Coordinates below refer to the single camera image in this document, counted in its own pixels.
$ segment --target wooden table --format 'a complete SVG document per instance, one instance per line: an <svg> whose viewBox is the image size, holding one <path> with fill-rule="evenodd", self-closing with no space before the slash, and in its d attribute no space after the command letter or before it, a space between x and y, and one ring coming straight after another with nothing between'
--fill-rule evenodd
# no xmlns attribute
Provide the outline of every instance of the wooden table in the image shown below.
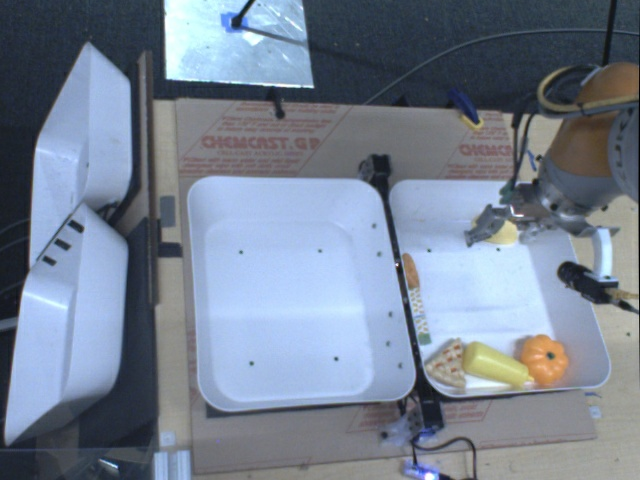
<svg viewBox="0 0 640 480"><path fill-rule="evenodd" d="M178 200L176 130L173 102L156 101L154 105L156 193L173 194ZM505 116L510 124L510 117ZM533 121L530 149L544 153L560 122L537 118ZM522 178L532 176L523 166ZM638 292L638 205L620 197L607 212L594 215L591 222L604 226L621 226L614 238L614 274L620 286ZM181 242L180 223L165 230L163 240ZM592 265L591 242L574 240L579 261ZM160 418L159 430L175 435L175 449L190 446L190 406L187 372L187 348L184 319L182 259L162 258L159 262L160 303L156 308ZM478 476L486 479L510 478L637 478L640 471L640 365L638 362L638 316L613 306L597 306L596 314L605 338L612 370L609 381L596 394L587 397L600 412L596 420L598 438L553 445L523 446L480 450ZM423 457L454 478L471 474L469 452L438 453ZM381 459L280 468L250 472L198 476L216 480L270 479L367 479L405 478L402 460Z"/></svg>

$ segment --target black slot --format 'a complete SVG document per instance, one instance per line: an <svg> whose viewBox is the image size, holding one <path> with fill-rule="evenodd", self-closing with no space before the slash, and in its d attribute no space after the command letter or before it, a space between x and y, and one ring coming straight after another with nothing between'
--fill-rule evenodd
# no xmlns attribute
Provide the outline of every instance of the black slot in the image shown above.
<svg viewBox="0 0 640 480"><path fill-rule="evenodd" d="M84 226L82 224L80 224L79 222L76 222L75 220L70 220L69 224L67 224L67 226L69 226L74 231L77 231L78 233L83 233L84 232Z"/></svg>
<svg viewBox="0 0 640 480"><path fill-rule="evenodd" d="M56 241L53 243L60 247L60 249L64 249L65 251L71 249L71 244L65 242L64 240L60 240L59 238L56 238Z"/></svg>

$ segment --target blue clamp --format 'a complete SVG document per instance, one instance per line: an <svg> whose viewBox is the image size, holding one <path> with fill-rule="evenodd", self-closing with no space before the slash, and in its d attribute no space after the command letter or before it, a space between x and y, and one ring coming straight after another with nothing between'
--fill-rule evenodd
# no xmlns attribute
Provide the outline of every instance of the blue clamp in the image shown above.
<svg viewBox="0 0 640 480"><path fill-rule="evenodd" d="M224 29L227 32L242 32L243 28L246 28L249 26L249 20L247 20L247 18L242 18L242 23L240 24L240 26L238 28L233 28L233 26L231 26L231 20L237 16L237 12L225 12L222 13L220 15L220 22L222 23L222 26L224 27Z"/></svg>
<svg viewBox="0 0 640 480"><path fill-rule="evenodd" d="M462 119L464 124L474 131L484 126L484 121L478 116L476 106L472 103L471 99L469 99L469 96L455 88L449 89L447 96L449 97L449 101L462 111L460 119Z"/></svg>

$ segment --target yellow cylinder toy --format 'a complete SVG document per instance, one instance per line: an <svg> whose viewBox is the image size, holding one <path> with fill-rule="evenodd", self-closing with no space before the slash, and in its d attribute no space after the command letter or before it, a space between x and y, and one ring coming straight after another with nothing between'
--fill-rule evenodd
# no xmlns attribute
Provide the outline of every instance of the yellow cylinder toy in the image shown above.
<svg viewBox="0 0 640 480"><path fill-rule="evenodd" d="M469 343L464 349L462 368L471 375L516 387L533 381L526 365L478 341Z"/></svg>

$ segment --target silver metal plate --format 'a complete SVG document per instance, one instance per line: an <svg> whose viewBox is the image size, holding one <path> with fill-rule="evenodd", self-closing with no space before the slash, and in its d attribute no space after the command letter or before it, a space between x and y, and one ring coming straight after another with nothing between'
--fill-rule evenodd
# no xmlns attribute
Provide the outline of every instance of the silver metal plate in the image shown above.
<svg viewBox="0 0 640 480"><path fill-rule="evenodd" d="M256 0L241 30L225 26L246 2L165 0L167 78L313 88L302 0Z"/></svg>

